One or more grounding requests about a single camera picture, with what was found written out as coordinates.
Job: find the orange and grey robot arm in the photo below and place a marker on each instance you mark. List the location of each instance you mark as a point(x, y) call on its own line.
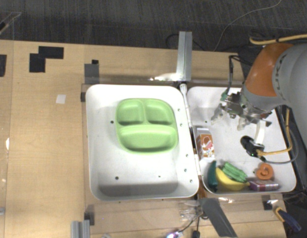
point(287, 73)

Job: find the white plastic tray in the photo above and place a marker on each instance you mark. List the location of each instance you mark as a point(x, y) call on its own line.
point(133, 172)
point(232, 142)

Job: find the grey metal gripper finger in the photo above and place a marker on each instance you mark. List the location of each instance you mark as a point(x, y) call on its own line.
point(242, 124)
point(217, 114)

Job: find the green bean pods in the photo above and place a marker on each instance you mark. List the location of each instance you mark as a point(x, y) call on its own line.
point(234, 172)

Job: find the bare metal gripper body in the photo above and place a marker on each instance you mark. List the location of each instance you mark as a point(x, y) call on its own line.
point(234, 103)

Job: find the green divided plate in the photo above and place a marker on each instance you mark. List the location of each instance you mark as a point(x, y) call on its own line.
point(146, 137)

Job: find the yellow banana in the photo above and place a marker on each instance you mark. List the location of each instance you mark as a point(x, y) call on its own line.
point(226, 182)

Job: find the purple packet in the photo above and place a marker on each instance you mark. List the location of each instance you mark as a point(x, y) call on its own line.
point(263, 186)

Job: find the orange pretzel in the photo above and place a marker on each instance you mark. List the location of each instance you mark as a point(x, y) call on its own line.
point(263, 173)

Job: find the dark green cucumber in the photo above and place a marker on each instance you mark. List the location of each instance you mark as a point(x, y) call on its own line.
point(212, 176)

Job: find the black cylinder on white bracket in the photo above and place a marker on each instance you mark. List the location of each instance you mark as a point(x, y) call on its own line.
point(250, 144)

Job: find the orange and white carton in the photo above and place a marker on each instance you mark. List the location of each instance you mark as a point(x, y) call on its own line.
point(205, 144)

